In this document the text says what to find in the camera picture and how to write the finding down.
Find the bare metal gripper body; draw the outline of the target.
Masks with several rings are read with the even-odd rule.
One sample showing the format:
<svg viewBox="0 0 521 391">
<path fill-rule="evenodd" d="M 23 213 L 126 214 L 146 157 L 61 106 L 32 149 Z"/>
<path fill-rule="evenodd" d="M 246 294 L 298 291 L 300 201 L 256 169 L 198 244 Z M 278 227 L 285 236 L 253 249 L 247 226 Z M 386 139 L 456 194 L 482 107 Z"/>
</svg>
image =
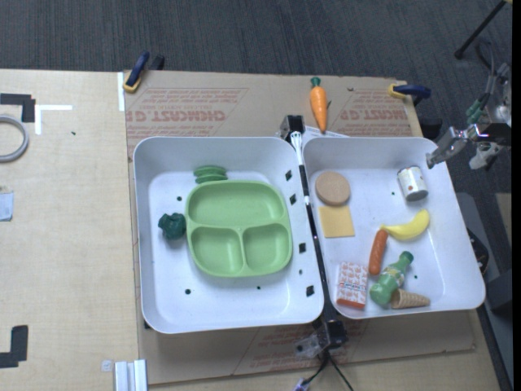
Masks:
<svg viewBox="0 0 521 391">
<path fill-rule="evenodd" d="M 503 97 L 492 107 L 488 102 L 490 93 L 482 94 L 466 111 L 467 133 L 476 142 L 511 145 L 511 105 L 508 97 Z"/>
</svg>

